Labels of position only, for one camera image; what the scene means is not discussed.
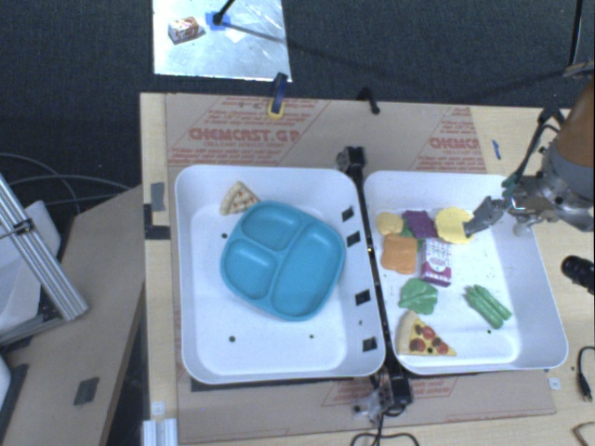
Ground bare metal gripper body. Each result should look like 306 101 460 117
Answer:
504 177 595 237

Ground yellow round toy food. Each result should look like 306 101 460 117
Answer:
433 206 477 246

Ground pink and white carton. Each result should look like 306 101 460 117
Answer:
419 237 454 289

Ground purple toy food piece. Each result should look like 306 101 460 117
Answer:
401 209 440 241

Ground green toy leaf under purple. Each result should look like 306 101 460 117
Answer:
398 219 425 251

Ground orange toy bread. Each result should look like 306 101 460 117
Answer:
380 233 420 276

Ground green toy asparagus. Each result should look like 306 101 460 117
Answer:
463 283 514 331

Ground small yellow biscuit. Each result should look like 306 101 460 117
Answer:
375 211 405 238

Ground green toy lettuce leaf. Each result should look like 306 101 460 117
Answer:
397 277 440 316

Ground white plastic tray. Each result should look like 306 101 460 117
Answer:
362 169 570 376
174 164 388 386

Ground thin black and white rod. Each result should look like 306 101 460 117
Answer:
349 164 406 389

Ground large pizza slice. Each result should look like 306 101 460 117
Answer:
394 308 458 358

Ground blue divided plate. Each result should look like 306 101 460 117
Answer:
219 200 348 322

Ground brown cardboard board red print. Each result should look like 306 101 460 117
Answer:
165 93 558 439

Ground small pizza slice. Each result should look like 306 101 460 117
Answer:
218 180 262 216

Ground orange and white carton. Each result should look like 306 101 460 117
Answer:
166 15 206 46

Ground black cylinder on white bracket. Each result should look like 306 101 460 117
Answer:
561 255 595 296

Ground black block with thin wires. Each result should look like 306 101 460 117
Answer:
336 145 369 174
370 370 415 418

